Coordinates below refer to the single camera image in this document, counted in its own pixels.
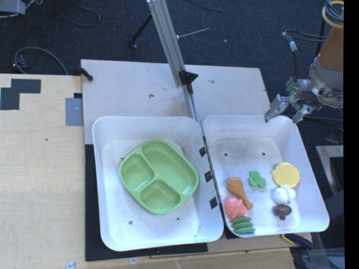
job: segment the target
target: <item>yellow round toy food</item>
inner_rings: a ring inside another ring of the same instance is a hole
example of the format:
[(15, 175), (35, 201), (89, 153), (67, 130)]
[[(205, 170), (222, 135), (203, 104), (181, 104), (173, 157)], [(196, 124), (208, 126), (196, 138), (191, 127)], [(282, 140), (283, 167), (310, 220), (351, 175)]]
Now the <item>yellow round toy food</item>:
[(277, 185), (286, 185), (289, 188), (296, 186), (300, 179), (298, 169), (290, 163), (278, 164), (271, 174)]

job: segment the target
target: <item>green plate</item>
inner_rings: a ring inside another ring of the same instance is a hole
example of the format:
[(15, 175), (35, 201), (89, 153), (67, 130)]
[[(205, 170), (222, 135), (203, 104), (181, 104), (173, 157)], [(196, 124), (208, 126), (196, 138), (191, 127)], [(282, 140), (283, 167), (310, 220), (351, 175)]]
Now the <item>green plate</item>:
[(128, 154), (119, 178), (143, 208), (163, 215), (183, 204), (197, 189), (198, 174), (171, 144), (150, 140)]

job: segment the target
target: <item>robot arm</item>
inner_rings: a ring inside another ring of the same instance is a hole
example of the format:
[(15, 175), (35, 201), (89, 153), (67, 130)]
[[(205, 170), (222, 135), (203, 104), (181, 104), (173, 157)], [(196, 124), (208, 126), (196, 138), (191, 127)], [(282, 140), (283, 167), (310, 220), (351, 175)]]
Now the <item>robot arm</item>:
[[(342, 5), (339, 14), (333, 7)], [(332, 28), (326, 37), (320, 53), (310, 65), (307, 79), (295, 79), (292, 76), (287, 82), (288, 96), (279, 94), (271, 102), (269, 110), (264, 114), (269, 121), (292, 105), (297, 111), (293, 123), (299, 123), (305, 115), (311, 114), (321, 106), (343, 108), (343, 46), (344, 46), (344, 0), (327, 0), (322, 11), (323, 19)], [(295, 52), (295, 43), (286, 36)]]

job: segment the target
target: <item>dark background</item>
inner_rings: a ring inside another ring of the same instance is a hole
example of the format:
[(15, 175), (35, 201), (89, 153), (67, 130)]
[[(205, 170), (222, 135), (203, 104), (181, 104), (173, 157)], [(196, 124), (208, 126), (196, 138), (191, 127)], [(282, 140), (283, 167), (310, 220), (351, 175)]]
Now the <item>dark background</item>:
[[(179, 36), (210, 28), (179, 39), (185, 64), (259, 68), (270, 101), (276, 94), (288, 94), (285, 84), (293, 71), (282, 30), (326, 35), (330, 26), (321, 16), (324, 4), (325, 0), (167, 0)], [(25, 15), (4, 17), (8, 14), (0, 13), (0, 73), (20, 73), (13, 68), (16, 53), (26, 60), (23, 71), (33, 74), (72, 75), (82, 59), (167, 63), (153, 21), (136, 39), (137, 48), (128, 46), (150, 15), (146, 0), (43, 0), (31, 4)], [(320, 44), (295, 42), (297, 77), (306, 78)], [(283, 114), (294, 113), (289, 107)], [(298, 128), (326, 200), (332, 190), (315, 146), (334, 144), (325, 131), (343, 128), (343, 109), (324, 106)]]

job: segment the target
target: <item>brown drumstick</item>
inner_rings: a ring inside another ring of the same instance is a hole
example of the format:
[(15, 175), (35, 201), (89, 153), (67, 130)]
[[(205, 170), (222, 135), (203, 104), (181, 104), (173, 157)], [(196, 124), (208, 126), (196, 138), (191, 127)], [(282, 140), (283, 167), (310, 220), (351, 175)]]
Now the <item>brown drumstick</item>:
[(242, 180), (239, 177), (232, 177), (227, 180), (227, 188), (230, 192), (243, 200), (243, 203), (248, 210), (253, 207), (253, 203), (247, 199)]

